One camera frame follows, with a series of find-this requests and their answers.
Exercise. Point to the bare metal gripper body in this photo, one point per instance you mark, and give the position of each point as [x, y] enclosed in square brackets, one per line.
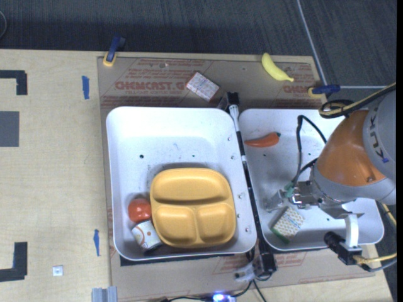
[306, 190]

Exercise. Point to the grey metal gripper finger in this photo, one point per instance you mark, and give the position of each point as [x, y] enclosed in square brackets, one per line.
[272, 201]
[296, 200]

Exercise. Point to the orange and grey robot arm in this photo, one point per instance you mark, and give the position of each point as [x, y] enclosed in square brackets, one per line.
[346, 156]

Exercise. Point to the orange white carton, green side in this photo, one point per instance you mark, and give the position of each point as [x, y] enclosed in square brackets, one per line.
[288, 224]

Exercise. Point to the white plastic tray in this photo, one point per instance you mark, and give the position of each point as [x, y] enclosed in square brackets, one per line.
[277, 168]
[176, 131]

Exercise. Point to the thin black and white rod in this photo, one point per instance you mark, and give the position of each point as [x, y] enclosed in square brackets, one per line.
[242, 149]

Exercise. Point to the orange carrot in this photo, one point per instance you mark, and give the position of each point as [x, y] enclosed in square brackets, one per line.
[263, 140]

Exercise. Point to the yellow divided plate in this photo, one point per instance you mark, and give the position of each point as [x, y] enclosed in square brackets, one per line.
[192, 206]

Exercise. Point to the yellow banana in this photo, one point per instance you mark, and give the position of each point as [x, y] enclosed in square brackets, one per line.
[274, 69]

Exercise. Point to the white and orange can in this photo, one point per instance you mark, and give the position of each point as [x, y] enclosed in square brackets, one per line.
[146, 235]

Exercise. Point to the orange tomato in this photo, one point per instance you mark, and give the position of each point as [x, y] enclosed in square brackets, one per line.
[139, 209]

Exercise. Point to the orange and white carton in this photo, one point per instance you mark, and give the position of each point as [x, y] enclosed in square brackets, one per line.
[202, 86]

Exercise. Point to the brown cardboard board, red print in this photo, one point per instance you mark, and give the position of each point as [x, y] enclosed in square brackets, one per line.
[151, 74]

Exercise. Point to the black cylinder on white bracket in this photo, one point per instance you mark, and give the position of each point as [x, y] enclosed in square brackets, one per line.
[352, 231]

